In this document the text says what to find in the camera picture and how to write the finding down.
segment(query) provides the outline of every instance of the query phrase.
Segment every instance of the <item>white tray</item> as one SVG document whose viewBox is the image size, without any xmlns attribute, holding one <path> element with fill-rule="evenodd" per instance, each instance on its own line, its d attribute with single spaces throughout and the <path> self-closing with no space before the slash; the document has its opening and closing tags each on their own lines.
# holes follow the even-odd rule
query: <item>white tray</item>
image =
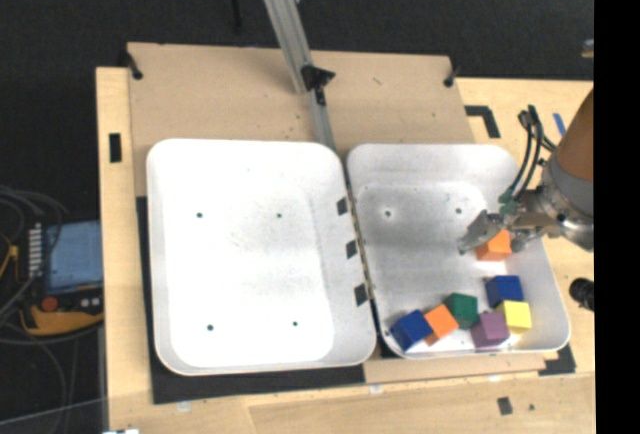
<svg viewBox="0 0 640 434">
<path fill-rule="evenodd" d="M 569 340 L 569 320 L 540 239 L 504 262 L 461 256 L 456 240 L 483 209 L 497 211 L 518 165 L 492 145 L 366 144 L 348 157 L 359 229 L 383 337 L 412 359 L 505 351 L 553 351 Z M 500 347 L 476 350 L 469 331 L 457 330 L 429 346 L 403 353 L 390 327 L 403 315 L 426 312 L 452 292 L 475 295 L 489 307 L 484 279 L 520 276 L 530 304 L 530 331 Z"/>
<path fill-rule="evenodd" d="M 155 344 L 176 373 L 355 365 L 375 347 L 344 171 L 316 143 L 170 139 L 147 158 Z"/>
</svg>

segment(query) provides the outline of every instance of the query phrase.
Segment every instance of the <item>blue block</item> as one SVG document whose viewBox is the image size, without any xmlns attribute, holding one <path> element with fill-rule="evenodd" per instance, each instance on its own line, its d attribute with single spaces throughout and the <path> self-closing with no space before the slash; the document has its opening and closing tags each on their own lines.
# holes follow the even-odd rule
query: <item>blue block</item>
<svg viewBox="0 0 640 434">
<path fill-rule="evenodd" d="M 495 276 L 485 283 L 489 306 L 495 308 L 502 301 L 524 301 L 518 276 Z"/>
<path fill-rule="evenodd" d="M 433 329 L 419 310 L 405 315 L 391 328 L 391 334 L 402 350 L 409 349 L 431 333 L 433 333 Z"/>
</svg>

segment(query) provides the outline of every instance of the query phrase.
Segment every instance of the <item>cube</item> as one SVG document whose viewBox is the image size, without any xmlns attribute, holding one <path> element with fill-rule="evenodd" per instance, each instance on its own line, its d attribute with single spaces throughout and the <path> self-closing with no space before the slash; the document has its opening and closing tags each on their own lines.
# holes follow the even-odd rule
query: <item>cube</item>
<svg viewBox="0 0 640 434">
<path fill-rule="evenodd" d="M 524 301 L 518 276 L 495 276 L 485 284 L 489 306 L 495 308 L 502 301 Z"/>
<path fill-rule="evenodd" d="M 444 304 L 440 304 L 425 313 L 424 318 L 433 329 L 433 332 L 426 338 L 428 345 L 433 345 L 441 338 L 458 329 L 458 322 Z"/>
<path fill-rule="evenodd" d="M 471 326 L 478 321 L 478 298 L 473 295 L 454 292 L 443 301 L 443 304 L 449 308 L 460 329 L 471 329 Z"/>
<path fill-rule="evenodd" d="M 403 351 L 429 336 L 433 329 L 425 320 L 422 312 L 412 311 L 396 321 L 390 329 L 391 334 Z"/>
<path fill-rule="evenodd" d="M 485 262 L 501 262 L 511 254 L 511 235 L 507 230 L 476 247 L 476 258 Z"/>
<path fill-rule="evenodd" d="M 524 301 L 502 301 L 496 308 L 504 314 L 509 333 L 521 335 L 531 329 L 531 309 Z"/>
<path fill-rule="evenodd" d="M 507 322 L 501 311 L 491 311 L 478 315 L 478 323 L 471 330 L 471 338 L 477 348 L 495 347 L 509 339 Z"/>
</svg>

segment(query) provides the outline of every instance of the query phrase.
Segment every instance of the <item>dark floor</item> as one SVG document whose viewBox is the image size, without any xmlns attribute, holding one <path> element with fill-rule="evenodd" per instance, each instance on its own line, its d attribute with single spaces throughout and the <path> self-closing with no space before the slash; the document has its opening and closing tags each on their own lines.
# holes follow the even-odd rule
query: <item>dark floor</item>
<svg viewBox="0 0 640 434">
<path fill-rule="evenodd" d="M 591 80 L 580 51 L 594 1 L 308 0 L 300 12 L 312 49 L 446 54 L 462 76 Z M 98 218 L 95 68 L 116 65 L 127 41 L 275 47 L 262 0 L 239 2 L 241 34 L 230 0 L 0 0 L 0 185 Z M 100 397 L 98 346 L 93 333 L 51 347 L 74 402 Z M 41 348 L 0 344 L 0 372 L 0 420 L 62 403 Z M 77 416 L 68 432 L 99 432 L 95 411 Z"/>
</svg>

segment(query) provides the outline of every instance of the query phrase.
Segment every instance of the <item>wooden table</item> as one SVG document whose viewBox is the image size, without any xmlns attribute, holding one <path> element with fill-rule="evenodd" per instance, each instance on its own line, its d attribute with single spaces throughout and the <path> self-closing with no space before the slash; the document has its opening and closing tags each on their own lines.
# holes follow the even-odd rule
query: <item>wooden table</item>
<svg viewBox="0 0 640 434">
<path fill-rule="evenodd" d="M 564 239 L 546 240 L 545 247 L 571 321 L 575 372 L 539 375 L 557 353 L 419 364 L 374 355 L 365 363 L 364 385 L 154 405 L 135 197 L 144 194 L 140 169 L 145 148 L 167 133 L 158 130 L 158 118 L 168 120 L 165 124 L 175 121 L 180 109 L 192 109 L 185 95 L 193 94 L 196 101 L 214 98 L 215 105 L 224 105 L 218 114 L 194 111 L 199 123 L 215 125 L 206 136 L 313 140 L 313 134 L 306 100 L 289 92 L 279 50 L 130 44 L 129 51 L 150 92 L 127 69 L 99 68 L 96 73 L 111 428 L 134 427 L 143 434 L 595 432 L 594 316 L 568 294 L 573 279 L 593 279 L 593 255 Z M 327 96 L 341 156 L 366 141 L 475 140 L 500 145 L 519 161 L 525 133 L 517 113 L 534 104 L 549 137 L 557 141 L 553 114 L 568 125 L 592 87 L 573 81 L 457 79 L 457 87 L 443 90 L 442 79 L 450 70 L 446 57 L 313 55 L 317 66 L 337 72 Z M 211 63 L 219 66 L 215 73 Z M 467 117 L 465 106 L 486 107 L 501 137 L 491 138 L 484 119 Z M 288 108 L 295 110 L 292 118 L 283 114 Z M 217 123 L 207 123 L 216 115 L 221 116 Z M 193 133 L 193 126 L 183 125 L 175 123 L 170 133 Z M 121 155 L 112 153 L 117 138 Z M 512 414 L 501 414 L 498 399 L 503 398 Z"/>
</svg>

